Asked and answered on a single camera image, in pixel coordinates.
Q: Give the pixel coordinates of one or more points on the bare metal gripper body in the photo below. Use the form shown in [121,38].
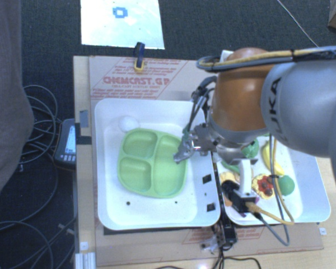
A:
[205,139]

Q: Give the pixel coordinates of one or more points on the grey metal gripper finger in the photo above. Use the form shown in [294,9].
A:
[190,148]
[179,155]

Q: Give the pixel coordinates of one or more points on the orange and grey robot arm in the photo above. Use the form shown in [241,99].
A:
[296,108]

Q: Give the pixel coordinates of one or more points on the green divided plate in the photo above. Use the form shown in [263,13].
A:
[162,178]

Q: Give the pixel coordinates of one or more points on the green pea pod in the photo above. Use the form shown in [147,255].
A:
[227,166]

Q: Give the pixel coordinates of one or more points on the yellow bread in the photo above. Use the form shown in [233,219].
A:
[228,176]

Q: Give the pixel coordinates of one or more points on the white plastic tray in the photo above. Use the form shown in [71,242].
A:
[308,178]
[156,212]

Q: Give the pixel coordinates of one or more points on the white ball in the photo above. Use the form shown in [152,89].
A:
[128,123]

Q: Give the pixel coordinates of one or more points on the yellow banana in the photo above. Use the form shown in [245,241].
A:
[266,155]

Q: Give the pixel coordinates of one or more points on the orange carrot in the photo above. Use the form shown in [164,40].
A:
[227,200]

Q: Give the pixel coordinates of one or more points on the slice of pizza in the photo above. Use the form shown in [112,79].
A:
[261,188]

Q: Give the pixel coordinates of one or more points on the brown cardboard board red print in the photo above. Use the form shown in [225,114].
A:
[134,80]

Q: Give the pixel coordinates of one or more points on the green ball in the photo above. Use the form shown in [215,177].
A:
[286,185]

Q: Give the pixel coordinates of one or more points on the black cylinder on white bracket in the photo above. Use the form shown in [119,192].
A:
[244,175]

